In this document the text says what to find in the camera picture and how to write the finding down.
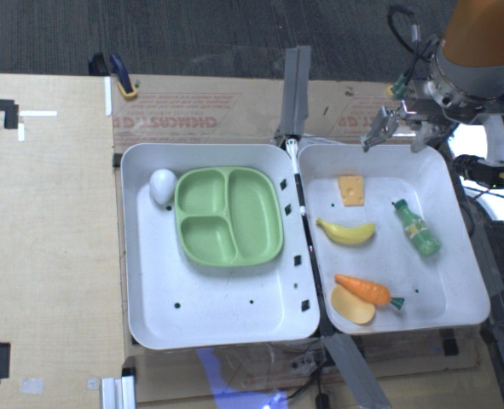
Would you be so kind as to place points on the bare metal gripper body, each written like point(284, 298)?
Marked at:
point(447, 100)

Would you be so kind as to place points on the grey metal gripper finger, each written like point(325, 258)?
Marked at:
point(424, 136)
point(381, 128)

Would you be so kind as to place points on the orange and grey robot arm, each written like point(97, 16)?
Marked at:
point(477, 24)

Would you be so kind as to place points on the yellow cheese wedge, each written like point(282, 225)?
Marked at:
point(351, 191)

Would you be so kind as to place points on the green plastic bottle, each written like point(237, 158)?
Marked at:
point(420, 230)

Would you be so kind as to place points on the yellow banana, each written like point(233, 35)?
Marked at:
point(349, 232)

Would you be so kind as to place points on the thin black and white rod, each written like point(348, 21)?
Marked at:
point(303, 211)

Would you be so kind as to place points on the white plastic tray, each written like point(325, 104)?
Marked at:
point(217, 296)
point(426, 279)

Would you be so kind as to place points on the green divided plate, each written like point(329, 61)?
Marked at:
point(251, 211)

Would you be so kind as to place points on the orange carrot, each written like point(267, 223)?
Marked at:
point(366, 290)

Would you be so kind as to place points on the brown cardboard board red print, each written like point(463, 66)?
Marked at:
point(200, 113)

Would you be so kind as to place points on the yellow potato crisp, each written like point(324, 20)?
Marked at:
point(351, 309)

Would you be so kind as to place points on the white egg-shaped object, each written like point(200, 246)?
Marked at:
point(163, 186)

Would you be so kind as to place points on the black cylinder on white bracket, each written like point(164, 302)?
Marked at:
point(486, 169)

